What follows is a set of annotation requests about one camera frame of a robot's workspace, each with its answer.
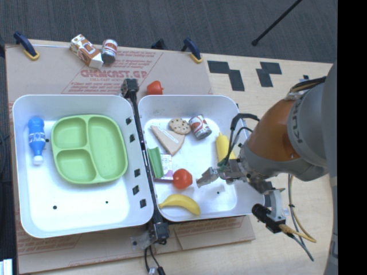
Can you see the red toy tomato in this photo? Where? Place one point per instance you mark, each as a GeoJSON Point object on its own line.
{"type": "Point", "coordinates": [182, 178]}

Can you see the red and white can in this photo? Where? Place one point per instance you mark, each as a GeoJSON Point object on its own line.
{"type": "Point", "coordinates": [200, 126]}
{"type": "Point", "coordinates": [109, 51]}

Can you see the brown cardboard board red print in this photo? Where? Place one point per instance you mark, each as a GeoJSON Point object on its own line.
{"type": "Point", "coordinates": [51, 73]}

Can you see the yellow mustard bottle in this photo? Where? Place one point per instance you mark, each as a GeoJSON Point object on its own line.
{"type": "Point", "coordinates": [223, 147]}

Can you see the brown chocolate chip biscuit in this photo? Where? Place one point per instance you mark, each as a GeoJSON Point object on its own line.
{"type": "Point", "coordinates": [179, 126]}

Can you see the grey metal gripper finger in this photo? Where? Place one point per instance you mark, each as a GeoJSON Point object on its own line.
{"type": "Point", "coordinates": [203, 181]}
{"type": "Point", "coordinates": [212, 171]}

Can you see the black cylinder on white bracket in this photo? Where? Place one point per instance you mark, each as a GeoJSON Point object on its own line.
{"type": "Point", "coordinates": [273, 213]}

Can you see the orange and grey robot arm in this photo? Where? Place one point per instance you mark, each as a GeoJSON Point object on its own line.
{"type": "Point", "coordinates": [304, 136]}

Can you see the white plastic tray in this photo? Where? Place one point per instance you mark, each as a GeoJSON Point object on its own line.
{"type": "Point", "coordinates": [198, 153]}
{"type": "Point", "coordinates": [83, 211]}

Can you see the blue plastic bottle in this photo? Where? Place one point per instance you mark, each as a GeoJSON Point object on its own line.
{"type": "Point", "coordinates": [36, 137]}

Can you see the green toy celery stick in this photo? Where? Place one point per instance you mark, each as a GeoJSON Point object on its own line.
{"type": "Point", "coordinates": [156, 162]}

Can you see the yellow banana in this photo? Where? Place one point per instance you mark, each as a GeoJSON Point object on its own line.
{"type": "Point", "coordinates": [183, 202]}

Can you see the beige toy sandwich slice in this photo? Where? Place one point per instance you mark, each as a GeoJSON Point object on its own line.
{"type": "Point", "coordinates": [169, 140]}

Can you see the orange toy pepper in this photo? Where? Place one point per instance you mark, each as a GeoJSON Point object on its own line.
{"type": "Point", "coordinates": [155, 88]}

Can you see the green divided plate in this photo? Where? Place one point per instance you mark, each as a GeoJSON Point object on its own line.
{"type": "Point", "coordinates": [103, 147]}

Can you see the brown and white carton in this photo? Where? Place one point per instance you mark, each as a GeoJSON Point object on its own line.
{"type": "Point", "coordinates": [86, 51]}

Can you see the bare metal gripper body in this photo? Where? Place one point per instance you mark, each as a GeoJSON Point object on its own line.
{"type": "Point", "coordinates": [236, 172]}

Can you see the thin black rod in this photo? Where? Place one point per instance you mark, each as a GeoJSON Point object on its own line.
{"type": "Point", "coordinates": [143, 150]}

